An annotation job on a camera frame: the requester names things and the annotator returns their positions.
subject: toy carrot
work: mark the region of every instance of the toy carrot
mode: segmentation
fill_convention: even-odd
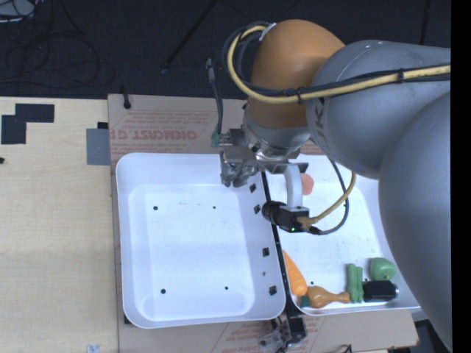
[[[284,250],[283,257],[285,259],[286,273],[288,274],[289,288],[291,292],[295,296],[304,296],[308,292],[308,284],[306,283],[304,276]]]

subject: cardboard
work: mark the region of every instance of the cardboard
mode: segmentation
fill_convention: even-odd
[[[140,329],[125,322],[121,295],[121,256],[116,200],[115,168],[125,154],[136,151],[167,153],[218,153],[211,146],[217,123],[214,99],[174,96],[108,96],[110,161],[115,235],[118,336],[121,353],[236,353],[262,352],[258,338],[271,331],[269,321],[203,324]],[[239,128],[245,101],[224,100],[222,132]],[[312,143],[304,154],[322,154]],[[386,310],[329,316],[303,316],[308,336],[289,352],[371,351],[418,344],[414,320],[408,310]]]

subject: light wood surface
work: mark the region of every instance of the light wood surface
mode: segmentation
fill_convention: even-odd
[[[0,145],[0,352],[117,352],[110,167],[86,157],[107,102],[0,98],[0,115],[15,103],[55,117]]]

